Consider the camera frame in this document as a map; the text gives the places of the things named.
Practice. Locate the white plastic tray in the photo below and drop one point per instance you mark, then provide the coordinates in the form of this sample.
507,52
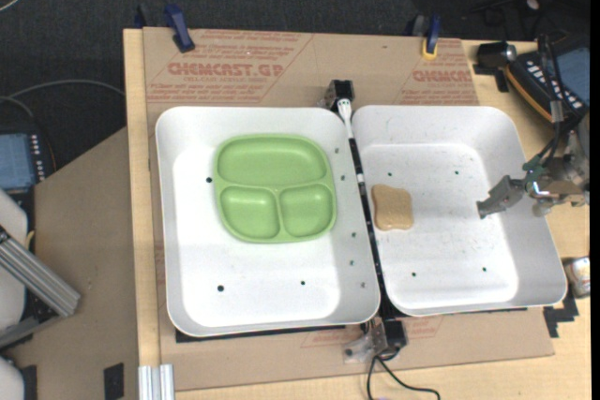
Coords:
450,248
262,285

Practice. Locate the tan biscuit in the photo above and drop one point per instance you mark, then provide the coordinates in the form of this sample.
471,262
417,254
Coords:
392,207

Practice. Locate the small silver can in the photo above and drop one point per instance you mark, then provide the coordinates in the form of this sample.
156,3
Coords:
578,276

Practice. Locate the black cylindrical device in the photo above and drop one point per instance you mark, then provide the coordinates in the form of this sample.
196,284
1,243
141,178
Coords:
494,54

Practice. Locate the green divided plate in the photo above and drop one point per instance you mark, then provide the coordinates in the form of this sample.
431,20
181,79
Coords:
272,164

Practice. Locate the brown cardboard board red print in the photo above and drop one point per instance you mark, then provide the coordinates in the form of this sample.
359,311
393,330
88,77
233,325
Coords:
290,61

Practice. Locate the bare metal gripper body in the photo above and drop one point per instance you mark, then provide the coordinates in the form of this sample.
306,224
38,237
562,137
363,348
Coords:
565,189

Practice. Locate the thin black and white rod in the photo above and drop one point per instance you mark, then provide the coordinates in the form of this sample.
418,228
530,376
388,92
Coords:
361,175

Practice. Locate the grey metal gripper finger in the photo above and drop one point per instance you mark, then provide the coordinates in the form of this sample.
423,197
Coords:
505,185
492,204

